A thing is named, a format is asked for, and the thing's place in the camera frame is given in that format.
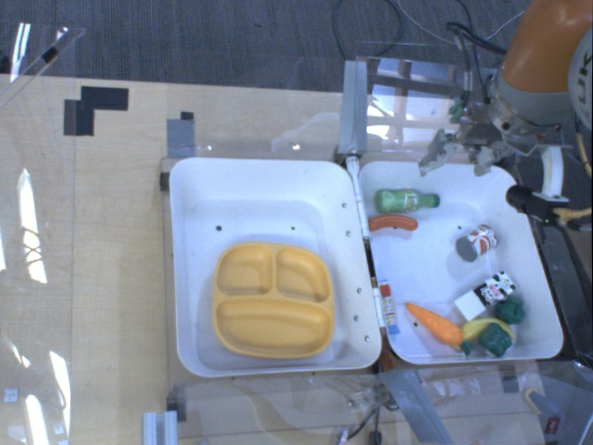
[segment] toy bottle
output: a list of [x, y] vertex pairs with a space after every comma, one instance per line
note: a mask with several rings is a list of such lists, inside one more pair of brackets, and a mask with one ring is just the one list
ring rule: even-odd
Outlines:
[[411, 212], [420, 208], [436, 208], [438, 195], [424, 195], [415, 189], [380, 189], [374, 196], [379, 212]]

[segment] carrot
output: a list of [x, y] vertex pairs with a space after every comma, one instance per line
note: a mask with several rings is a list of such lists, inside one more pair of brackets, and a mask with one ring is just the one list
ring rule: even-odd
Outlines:
[[463, 330], [456, 324], [433, 311], [426, 310], [413, 303], [406, 303], [406, 308], [439, 341], [453, 347], [455, 350], [462, 348], [465, 351], [467, 344], [463, 342]]

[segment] orange carrot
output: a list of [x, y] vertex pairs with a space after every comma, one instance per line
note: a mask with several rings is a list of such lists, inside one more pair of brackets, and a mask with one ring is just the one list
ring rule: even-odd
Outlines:
[[463, 343], [463, 331], [456, 324], [433, 311], [406, 303], [406, 308], [440, 341], [458, 350]]

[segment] clear plastic sheet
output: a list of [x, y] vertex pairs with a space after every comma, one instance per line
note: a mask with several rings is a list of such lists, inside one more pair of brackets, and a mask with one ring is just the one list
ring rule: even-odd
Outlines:
[[[449, 109], [463, 91], [459, 51], [447, 46], [393, 44], [392, 57], [365, 57], [367, 66], [367, 135], [365, 157], [419, 161], [438, 129], [448, 134], [459, 128]], [[438, 62], [430, 57], [438, 55]], [[196, 54], [195, 60], [208, 60]], [[241, 75], [236, 87], [200, 86], [190, 95], [186, 86], [168, 89], [168, 119], [182, 112], [195, 116], [195, 153], [199, 157], [333, 160], [343, 117], [342, 91], [309, 92], [310, 78], [322, 78], [304, 67], [322, 69], [323, 60], [271, 57], [266, 70], [283, 69], [272, 83], [249, 86]], [[482, 78], [488, 74], [482, 71]], [[473, 75], [472, 97], [480, 97]], [[457, 162], [467, 162], [460, 154]]]
[[[568, 445], [591, 433], [593, 376], [578, 362], [389, 374], [402, 373], [417, 384], [412, 396], [402, 383], [387, 388], [385, 374], [195, 381], [178, 391], [183, 400], [175, 404], [181, 443], [365, 444], [378, 432], [393, 444]], [[427, 437], [429, 420], [443, 436]]]
[[2, 49], [13, 50], [0, 74], [0, 442], [64, 444], [75, 143], [63, 134], [62, 109], [75, 84], [36, 76], [62, 54], [73, 57], [82, 33], [25, 22], [0, 28]]

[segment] yellow plate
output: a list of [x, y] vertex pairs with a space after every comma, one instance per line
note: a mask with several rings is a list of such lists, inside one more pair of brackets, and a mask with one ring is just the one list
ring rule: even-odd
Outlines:
[[283, 244], [225, 250], [214, 273], [214, 331], [238, 354], [299, 359], [325, 350], [334, 335], [334, 289], [322, 259]]

